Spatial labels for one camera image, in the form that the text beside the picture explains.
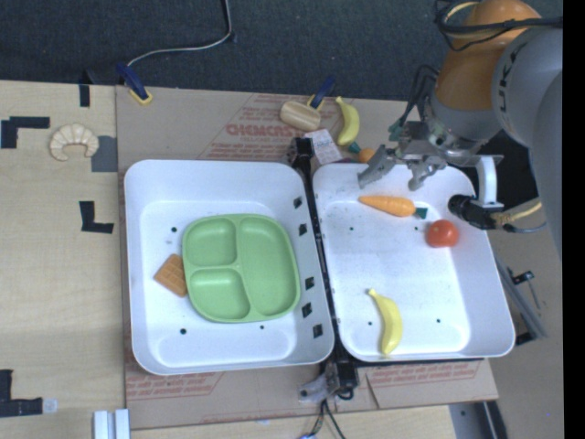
orange carrot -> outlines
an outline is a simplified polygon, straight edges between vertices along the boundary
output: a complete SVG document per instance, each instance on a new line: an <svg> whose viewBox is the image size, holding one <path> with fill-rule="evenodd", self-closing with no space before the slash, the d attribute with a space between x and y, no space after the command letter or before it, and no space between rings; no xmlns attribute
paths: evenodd
<svg viewBox="0 0 585 439"><path fill-rule="evenodd" d="M422 211L426 215L426 209L417 209L409 198L391 197L388 195L366 195L359 197L358 200L364 205L385 211L394 216L405 217L414 215L415 213L421 216Z"/></svg>

red tomato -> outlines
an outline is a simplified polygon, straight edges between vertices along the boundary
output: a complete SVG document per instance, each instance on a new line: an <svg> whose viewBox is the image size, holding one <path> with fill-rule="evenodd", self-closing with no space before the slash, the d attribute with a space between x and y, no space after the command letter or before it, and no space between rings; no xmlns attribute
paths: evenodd
<svg viewBox="0 0 585 439"><path fill-rule="evenodd" d="M452 247L459 240L459 230L448 219L438 219L427 229L425 239L431 247Z"/></svg>

banana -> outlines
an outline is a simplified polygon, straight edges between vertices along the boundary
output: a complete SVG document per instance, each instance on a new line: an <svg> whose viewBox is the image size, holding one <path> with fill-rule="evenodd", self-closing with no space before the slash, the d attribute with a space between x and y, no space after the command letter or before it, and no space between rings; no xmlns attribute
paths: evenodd
<svg viewBox="0 0 585 439"><path fill-rule="evenodd" d="M376 301L376 305L384 320L380 351L387 355L402 339L402 317L400 316L399 307L392 299L376 293L373 289L370 289L367 293Z"/></svg>
<svg viewBox="0 0 585 439"><path fill-rule="evenodd" d="M341 96L337 96L335 102L341 107L341 113L344 116L344 128L337 136L337 144L346 146L352 143L359 133L359 112L354 106L344 102Z"/></svg>

blue clamp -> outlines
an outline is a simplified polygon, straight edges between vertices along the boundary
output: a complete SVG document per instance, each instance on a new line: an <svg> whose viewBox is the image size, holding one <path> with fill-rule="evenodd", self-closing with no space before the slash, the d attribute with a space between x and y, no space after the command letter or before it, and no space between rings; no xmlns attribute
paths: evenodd
<svg viewBox="0 0 585 439"><path fill-rule="evenodd" d="M130 88L130 94L142 105L148 104L153 95L146 90L136 72L121 62L116 63L116 72L124 79Z"/></svg>
<svg viewBox="0 0 585 439"><path fill-rule="evenodd" d="M313 107L314 109L318 109L319 106L321 106L321 102L323 102L323 98L331 94L334 87L335 77L328 76L325 79L324 83L321 85L321 88L319 88L319 91L317 91L313 96L311 96L311 99L309 99L307 105Z"/></svg>

green divided dish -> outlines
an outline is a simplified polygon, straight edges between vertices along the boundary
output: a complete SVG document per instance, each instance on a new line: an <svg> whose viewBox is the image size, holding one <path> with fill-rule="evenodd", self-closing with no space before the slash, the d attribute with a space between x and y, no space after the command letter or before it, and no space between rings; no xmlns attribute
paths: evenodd
<svg viewBox="0 0 585 439"><path fill-rule="evenodd" d="M284 316L301 296L294 251L276 220L255 214L198 219L183 234L193 307L215 322Z"/></svg>

